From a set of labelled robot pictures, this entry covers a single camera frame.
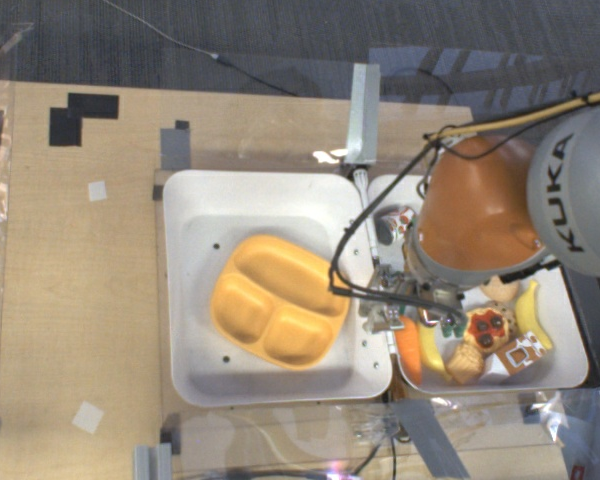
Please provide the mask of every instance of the toy food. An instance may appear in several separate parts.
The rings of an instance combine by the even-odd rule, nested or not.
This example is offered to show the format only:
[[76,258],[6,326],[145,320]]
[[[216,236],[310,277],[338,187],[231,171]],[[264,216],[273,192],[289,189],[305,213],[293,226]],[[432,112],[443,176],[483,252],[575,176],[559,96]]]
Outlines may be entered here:
[[456,347],[446,368],[453,380],[466,384],[482,373],[484,359],[476,347],[463,342]]
[[493,302],[493,304],[490,305],[493,307],[493,309],[497,309],[500,313],[502,313],[502,316],[507,320],[507,322],[509,322],[509,336],[517,336],[518,322],[516,320],[515,311],[511,307],[505,306],[500,302]]
[[467,313],[467,318],[464,341],[483,354],[491,354],[509,341],[509,322],[497,309],[474,309]]
[[553,343],[538,322],[535,296],[537,287],[537,281],[532,279],[529,282],[529,288],[518,297],[516,301],[516,320],[521,334],[526,334],[529,331],[533,332],[538,337],[538,340],[540,340],[540,343],[542,343],[542,346],[547,350],[551,350]]
[[547,350],[529,331],[485,359],[480,382],[501,382],[541,359]]
[[395,331],[396,345],[400,355],[400,364],[415,384],[422,383],[422,362],[420,361],[420,340],[418,326],[406,316],[401,316],[400,321],[404,329]]
[[438,346],[435,340],[435,327],[427,327],[422,322],[418,322],[418,337],[420,338],[420,358],[430,370],[439,373],[446,380],[451,377],[444,367],[444,361],[438,351]]
[[520,281],[503,283],[500,276],[493,276],[489,281],[480,286],[480,290],[496,302],[510,302],[516,298],[520,289]]

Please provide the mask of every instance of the white tray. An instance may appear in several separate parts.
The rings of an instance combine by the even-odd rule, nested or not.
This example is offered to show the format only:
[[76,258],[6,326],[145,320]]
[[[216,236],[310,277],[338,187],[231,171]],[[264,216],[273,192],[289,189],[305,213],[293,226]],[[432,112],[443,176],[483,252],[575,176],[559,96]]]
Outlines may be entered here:
[[[395,176],[391,175],[379,176],[374,179],[369,186],[369,200],[372,201],[394,179]],[[403,179],[380,205],[377,213],[403,205],[411,206],[414,210],[419,211],[422,205],[422,199],[416,193],[416,184],[419,180],[418,176],[407,176]],[[402,268],[404,260],[399,244],[380,245],[378,251],[383,262],[391,263],[394,268]],[[562,274],[556,269],[538,272],[533,277],[539,284],[537,291],[538,318],[554,345],[547,356],[502,384],[461,386],[454,382],[446,382],[440,375],[423,367],[422,384],[414,385],[414,387],[428,394],[447,395],[564,389],[582,384],[589,371],[589,362]],[[528,282],[529,280],[522,282],[521,290],[528,286]],[[478,288],[465,295],[463,306],[466,309],[480,307],[488,300]],[[451,356],[458,341],[460,340],[455,338],[445,339],[440,329],[436,329],[436,343],[443,359],[446,360]]]
[[[166,183],[163,198],[171,373],[184,400],[218,407],[372,398],[388,387],[386,337],[363,331],[356,301],[327,356],[302,372],[233,345],[211,322],[216,279],[245,238],[272,234],[331,259],[343,229],[361,211],[349,181],[324,174],[182,171]],[[352,238],[341,266],[354,282],[368,282],[372,263],[364,229]]]

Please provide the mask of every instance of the yellow cable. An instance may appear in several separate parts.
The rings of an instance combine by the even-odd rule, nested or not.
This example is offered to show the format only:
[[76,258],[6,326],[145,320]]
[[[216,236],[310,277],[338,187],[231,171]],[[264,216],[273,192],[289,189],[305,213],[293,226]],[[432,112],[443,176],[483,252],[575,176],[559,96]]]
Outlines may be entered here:
[[490,123],[475,125],[470,124],[467,126],[460,126],[457,128],[448,128],[446,130],[427,135],[427,139],[437,140],[443,139],[445,137],[452,137],[455,135],[466,135],[470,133],[480,133],[491,130],[499,130],[501,128],[510,128],[512,126],[519,126],[521,124],[526,124],[531,121],[538,121],[540,119],[545,119],[547,117],[551,117],[557,114],[563,114],[565,112],[569,112],[570,110],[575,110],[580,107],[586,107],[589,104],[597,103],[600,103],[600,92],[590,94],[589,96],[574,98],[564,103],[558,103],[553,107],[538,110],[537,112],[531,112],[522,116],[511,117],[509,119],[502,119],[500,121],[493,121]]

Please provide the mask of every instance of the banana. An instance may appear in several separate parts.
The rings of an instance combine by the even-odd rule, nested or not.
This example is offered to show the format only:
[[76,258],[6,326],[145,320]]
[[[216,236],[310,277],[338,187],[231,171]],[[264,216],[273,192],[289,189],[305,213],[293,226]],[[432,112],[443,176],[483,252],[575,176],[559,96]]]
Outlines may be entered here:
[[536,311],[536,289],[538,283],[531,280],[527,288],[516,301],[516,320],[520,334],[532,331],[542,343],[542,346],[550,350],[553,348],[551,339],[544,332],[544,329],[538,322],[538,312]]
[[420,337],[420,358],[430,370],[442,375],[445,380],[451,380],[451,375],[447,373],[444,367],[444,361],[438,351],[435,339],[435,327],[427,327],[422,322],[418,322],[418,336]]

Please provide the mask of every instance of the white label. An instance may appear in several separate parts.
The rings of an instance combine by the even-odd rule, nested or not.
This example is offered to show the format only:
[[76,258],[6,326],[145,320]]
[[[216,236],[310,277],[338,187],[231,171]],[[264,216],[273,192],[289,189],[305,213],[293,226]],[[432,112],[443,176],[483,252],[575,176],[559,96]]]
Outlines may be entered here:
[[104,416],[104,411],[102,409],[98,409],[89,402],[82,402],[72,423],[79,429],[89,432],[89,434],[95,434],[98,425],[100,425],[100,420],[102,420],[102,416]]
[[89,201],[104,201],[107,198],[107,187],[104,181],[89,183]]

